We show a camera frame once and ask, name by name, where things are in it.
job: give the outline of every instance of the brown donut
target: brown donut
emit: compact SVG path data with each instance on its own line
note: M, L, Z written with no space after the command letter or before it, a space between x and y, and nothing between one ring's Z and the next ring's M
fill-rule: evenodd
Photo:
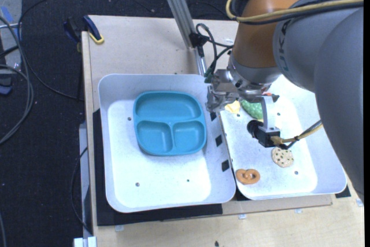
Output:
M236 171L236 178L238 181L240 181L244 185L252 185L252 184L257 183L260 180L261 175L255 169L248 169L248 170L239 169Z

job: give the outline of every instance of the table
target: table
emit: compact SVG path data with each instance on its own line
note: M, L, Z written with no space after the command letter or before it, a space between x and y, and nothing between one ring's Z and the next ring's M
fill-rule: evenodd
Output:
M105 41L82 33L88 173L93 236L97 246L364 246L364 207L350 180L350 197L335 195L236 201L220 216L98 226L95 195L93 112L99 109L98 82L111 73L191 74L194 53L186 49L174 19L90 16ZM222 43L233 42L238 23L205 23ZM205 45L206 61L212 46ZM219 67L225 67L227 56Z

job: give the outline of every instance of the robotic arm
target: robotic arm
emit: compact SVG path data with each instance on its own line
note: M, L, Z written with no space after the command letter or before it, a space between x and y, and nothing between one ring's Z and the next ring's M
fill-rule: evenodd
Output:
M363 0L249 0L241 17L230 4L240 24L227 69L210 81L207 109L221 111L236 99L261 102L258 140L272 146L279 132L267 107L279 96L264 95L271 84L283 74L314 92L328 138L364 202Z

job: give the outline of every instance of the blue divided plate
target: blue divided plate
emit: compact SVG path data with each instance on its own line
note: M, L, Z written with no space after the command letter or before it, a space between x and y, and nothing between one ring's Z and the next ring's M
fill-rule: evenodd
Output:
M192 95L149 91L134 103L136 138L142 150L155 156L196 153L206 143L204 113Z

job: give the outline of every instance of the black floor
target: black floor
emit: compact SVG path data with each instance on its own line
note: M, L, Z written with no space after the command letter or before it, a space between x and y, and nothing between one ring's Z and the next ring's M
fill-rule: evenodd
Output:
M188 5L194 19L226 20L226 1L188 0ZM28 62L54 91L31 75L35 89L31 113L0 146L0 213L9 247L72 246L73 239L82 236L69 187L79 156L84 103L77 100L82 96L81 55L66 37L63 22L74 17L83 28L85 14L172 15L166 0L23 0L23 13L21 44ZM16 75L13 79L11 95L0 97L0 137L21 117L25 105L26 83Z

